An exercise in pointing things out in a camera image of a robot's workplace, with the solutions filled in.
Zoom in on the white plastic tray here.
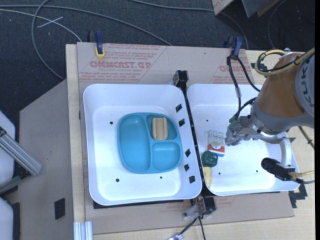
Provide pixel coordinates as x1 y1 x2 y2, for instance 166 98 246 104
186 83 301 197
82 83 203 207

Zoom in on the thin black rod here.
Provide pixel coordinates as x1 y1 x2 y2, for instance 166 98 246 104
182 81 206 198

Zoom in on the toy hot dog bun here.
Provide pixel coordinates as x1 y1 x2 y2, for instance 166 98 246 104
151 116 169 141

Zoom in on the black block with wires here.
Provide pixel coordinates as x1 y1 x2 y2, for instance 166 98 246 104
199 196 217 219
173 69 189 88

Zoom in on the yellow toy food piece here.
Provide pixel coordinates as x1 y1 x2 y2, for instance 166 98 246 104
202 166 213 188

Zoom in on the blue divided plate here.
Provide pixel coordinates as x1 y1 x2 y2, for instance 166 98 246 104
116 112 182 175

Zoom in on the green round toy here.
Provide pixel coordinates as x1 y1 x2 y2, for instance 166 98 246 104
201 150 219 168

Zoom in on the brown cardboard board red print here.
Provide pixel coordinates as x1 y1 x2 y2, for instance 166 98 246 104
76 41 296 235

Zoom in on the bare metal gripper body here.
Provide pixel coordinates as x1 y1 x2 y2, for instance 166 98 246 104
225 114 266 147

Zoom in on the black cylinder on white bracket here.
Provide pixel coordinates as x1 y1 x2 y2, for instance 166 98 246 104
260 131 298 182

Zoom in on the white red blue carton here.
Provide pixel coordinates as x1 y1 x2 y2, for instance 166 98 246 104
206 129 226 158

